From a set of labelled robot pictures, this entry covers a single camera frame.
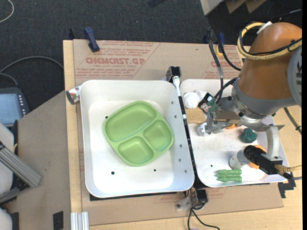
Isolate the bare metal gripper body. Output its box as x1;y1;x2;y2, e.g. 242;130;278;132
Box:
210;96;266;132

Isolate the green divided plate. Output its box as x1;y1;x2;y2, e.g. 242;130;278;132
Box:
103;101;175;167

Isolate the dark green broccoli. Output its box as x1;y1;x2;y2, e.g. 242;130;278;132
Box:
239;127;258;144

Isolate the black cylinder on white bracket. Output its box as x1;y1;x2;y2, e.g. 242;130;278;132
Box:
243;125;285;176

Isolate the tan bread slice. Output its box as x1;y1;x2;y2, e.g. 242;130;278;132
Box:
186;107;207;125

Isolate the brown cardboard board red print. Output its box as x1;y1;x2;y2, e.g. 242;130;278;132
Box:
72;39;285;226

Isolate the green asparagus bundle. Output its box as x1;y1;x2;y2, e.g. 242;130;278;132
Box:
215;168;243;183

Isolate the white plastic tray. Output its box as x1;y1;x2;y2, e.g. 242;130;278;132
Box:
179;79;290;188
79;80;195;198

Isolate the small white printed can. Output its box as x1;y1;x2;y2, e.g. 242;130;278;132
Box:
66;85;83;105

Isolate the black block with thin wires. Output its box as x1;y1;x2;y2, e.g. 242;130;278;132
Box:
195;188;209;205
165;66;182;82

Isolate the thin black and white rod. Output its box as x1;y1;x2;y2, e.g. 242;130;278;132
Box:
172;76;200;189

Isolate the white crumpled lump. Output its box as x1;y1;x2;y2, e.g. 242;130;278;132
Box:
182;92;200;109

